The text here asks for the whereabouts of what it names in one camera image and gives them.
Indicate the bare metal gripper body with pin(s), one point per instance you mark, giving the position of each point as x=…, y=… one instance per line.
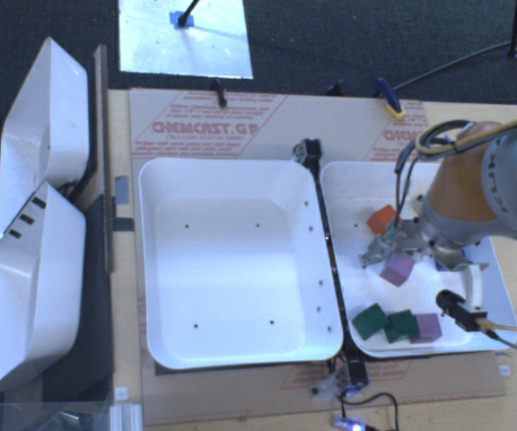
x=420, y=238

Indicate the orange cube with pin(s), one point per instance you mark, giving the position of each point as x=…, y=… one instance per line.
x=380, y=221

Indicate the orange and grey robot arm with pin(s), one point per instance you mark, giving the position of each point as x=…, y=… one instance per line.
x=505, y=187

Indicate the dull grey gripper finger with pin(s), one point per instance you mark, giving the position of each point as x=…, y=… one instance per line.
x=382, y=243
x=368, y=258

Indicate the thin black and white rod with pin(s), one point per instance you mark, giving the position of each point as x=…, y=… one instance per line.
x=330, y=245

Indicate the brown cardboard board red print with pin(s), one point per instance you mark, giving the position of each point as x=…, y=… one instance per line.
x=258, y=124

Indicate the white plastic tray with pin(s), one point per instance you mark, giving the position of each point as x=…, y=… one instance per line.
x=43, y=124
x=227, y=267
x=420, y=301
x=29, y=294

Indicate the black cylinder on white bracket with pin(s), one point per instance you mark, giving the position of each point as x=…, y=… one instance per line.
x=458, y=309

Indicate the purple cube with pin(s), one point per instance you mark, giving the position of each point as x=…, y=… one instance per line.
x=428, y=328
x=396, y=269

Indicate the green cube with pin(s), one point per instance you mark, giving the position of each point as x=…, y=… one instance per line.
x=402, y=326
x=370, y=321

